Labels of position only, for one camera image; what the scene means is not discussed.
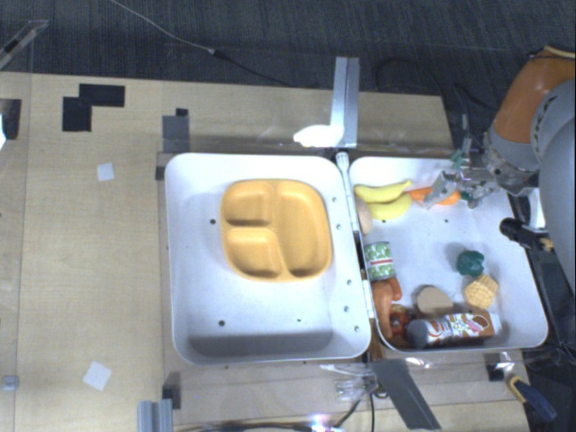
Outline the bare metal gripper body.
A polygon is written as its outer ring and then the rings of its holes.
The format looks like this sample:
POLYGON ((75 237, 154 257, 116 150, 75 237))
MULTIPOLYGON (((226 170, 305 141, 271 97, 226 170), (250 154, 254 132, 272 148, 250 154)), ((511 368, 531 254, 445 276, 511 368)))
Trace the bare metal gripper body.
POLYGON ((461 165, 461 179, 465 190, 480 185, 491 193, 503 190, 513 196, 526 196, 537 185, 538 162, 515 161, 499 153, 472 153, 461 165))

